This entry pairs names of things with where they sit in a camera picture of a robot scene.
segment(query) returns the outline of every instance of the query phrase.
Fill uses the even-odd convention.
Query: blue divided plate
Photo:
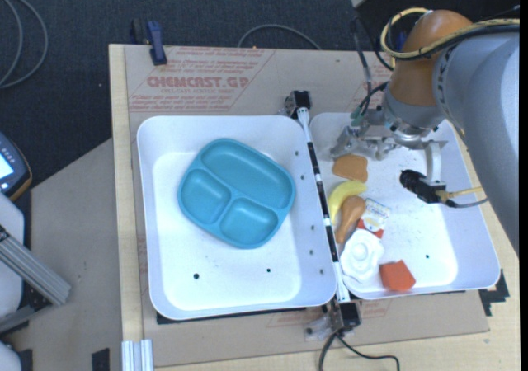
[[[239,248],[257,248],[279,230],[295,198],[288,171],[234,139],[216,139],[198,153],[178,188],[193,223]]]

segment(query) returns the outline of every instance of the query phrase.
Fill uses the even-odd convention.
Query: banana
[[[358,195],[366,190],[366,185],[360,181],[344,181],[336,186],[328,197],[328,212],[330,220],[335,226],[337,211],[341,208],[343,201],[349,196]]]

